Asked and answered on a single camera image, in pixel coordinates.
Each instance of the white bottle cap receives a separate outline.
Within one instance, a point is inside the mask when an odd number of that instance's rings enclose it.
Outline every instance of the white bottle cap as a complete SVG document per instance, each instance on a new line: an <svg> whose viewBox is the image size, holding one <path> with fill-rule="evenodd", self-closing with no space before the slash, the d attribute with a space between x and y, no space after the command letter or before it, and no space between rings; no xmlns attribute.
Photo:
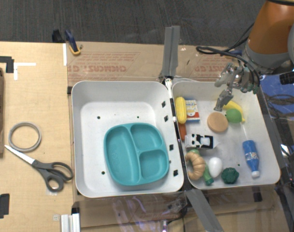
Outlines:
<svg viewBox="0 0 294 232"><path fill-rule="evenodd" d="M253 178L259 177L259 175L260 175L260 174L259 174L259 171L253 171L253 172L252 172L252 177L253 177Z"/></svg>

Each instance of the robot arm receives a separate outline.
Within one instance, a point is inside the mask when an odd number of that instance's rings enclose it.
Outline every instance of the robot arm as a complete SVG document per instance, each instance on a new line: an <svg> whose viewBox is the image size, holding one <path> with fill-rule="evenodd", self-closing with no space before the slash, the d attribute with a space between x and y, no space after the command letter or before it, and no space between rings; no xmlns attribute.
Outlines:
<svg viewBox="0 0 294 232"><path fill-rule="evenodd" d="M216 87L226 84L214 110L221 111L232 98L232 89L256 94L262 75L282 74L294 68L294 0L266 0L246 41L241 56L216 52L239 59L239 66L228 63Z"/></svg>

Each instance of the blue bottle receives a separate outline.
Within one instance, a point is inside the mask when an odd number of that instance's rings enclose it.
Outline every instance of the blue bottle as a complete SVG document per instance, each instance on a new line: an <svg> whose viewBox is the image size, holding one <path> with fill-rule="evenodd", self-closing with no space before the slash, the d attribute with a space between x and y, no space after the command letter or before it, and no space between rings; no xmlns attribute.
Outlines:
<svg viewBox="0 0 294 232"><path fill-rule="evenodd" d="M251 168L252 177L256 178L260 175L260 173L258 171L259 158L255 147L255 143L253 140L247 140L242 143L242 147L244 149L247 164Z"/></svg>

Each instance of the green lime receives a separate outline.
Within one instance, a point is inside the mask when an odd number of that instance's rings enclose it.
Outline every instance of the green lime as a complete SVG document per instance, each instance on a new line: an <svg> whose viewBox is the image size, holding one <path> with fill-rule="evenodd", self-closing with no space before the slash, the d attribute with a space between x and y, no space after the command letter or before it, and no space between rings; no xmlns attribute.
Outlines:
<svg viewBox="0 0 294 232"><path fill-rule="evenodd" d="M225 116L228 122L231 123L240 123L242 121L242 114L236 108L228 109Z"/></svg>

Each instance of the scissors blade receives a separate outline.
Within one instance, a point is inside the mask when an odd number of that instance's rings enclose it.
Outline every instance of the scissors blade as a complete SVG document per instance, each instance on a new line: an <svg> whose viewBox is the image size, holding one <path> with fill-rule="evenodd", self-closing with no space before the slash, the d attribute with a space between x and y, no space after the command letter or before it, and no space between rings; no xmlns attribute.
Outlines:
<svg viewBox="0 0 294 232"><path fill-rule="evenodd" d="M22 160L25 160L27 163L31 164L35 161L35 159L25 155L24 153L21 153L18 150L13 149L12 147L5 145L5 148L7 148L9 151L14 153L16 156L20 157Z"/></svg>

